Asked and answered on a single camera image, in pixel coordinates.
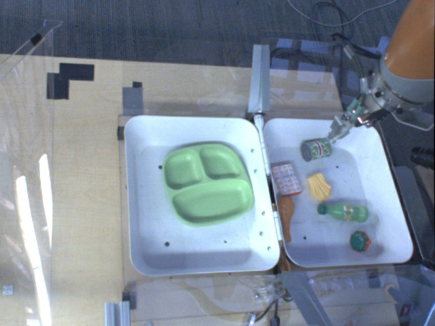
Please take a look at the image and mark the thin black and white rod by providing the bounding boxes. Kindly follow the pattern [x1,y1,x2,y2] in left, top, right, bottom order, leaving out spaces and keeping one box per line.
[253,113,283,251]

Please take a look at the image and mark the green plastic bottle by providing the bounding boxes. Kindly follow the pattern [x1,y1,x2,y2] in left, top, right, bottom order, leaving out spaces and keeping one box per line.
[317,202,370,223]

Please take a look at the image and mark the green and orange toy pumpkin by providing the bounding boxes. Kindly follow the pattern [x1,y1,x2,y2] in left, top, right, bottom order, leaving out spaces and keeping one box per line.
[349,230,372,253]

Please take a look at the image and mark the green can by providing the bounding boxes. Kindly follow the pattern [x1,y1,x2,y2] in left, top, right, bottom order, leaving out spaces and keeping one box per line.
[300,137,332,163]

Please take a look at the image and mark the orange toy chicken drumstick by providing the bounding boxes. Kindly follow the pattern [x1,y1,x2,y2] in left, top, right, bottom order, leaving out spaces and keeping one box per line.
[277,195,296,244]

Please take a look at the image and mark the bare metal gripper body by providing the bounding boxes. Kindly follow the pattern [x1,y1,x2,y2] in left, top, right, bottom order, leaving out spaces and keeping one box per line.
[343,76,395,128]

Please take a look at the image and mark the orange and white carton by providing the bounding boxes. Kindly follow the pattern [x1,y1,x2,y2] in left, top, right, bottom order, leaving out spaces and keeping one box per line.
[271,161,304,198]

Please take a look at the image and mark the green divided plate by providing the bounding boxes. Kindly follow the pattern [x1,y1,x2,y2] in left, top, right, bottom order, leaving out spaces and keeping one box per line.
[162,143,256,228]

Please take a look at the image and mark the yellow toy fries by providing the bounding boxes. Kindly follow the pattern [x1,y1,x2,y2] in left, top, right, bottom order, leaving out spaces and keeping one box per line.
[307,172,332,202]

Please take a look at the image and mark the white plastic tray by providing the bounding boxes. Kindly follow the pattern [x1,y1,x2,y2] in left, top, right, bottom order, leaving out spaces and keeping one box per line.
[263,117,415,269]
[124,115,281,278]

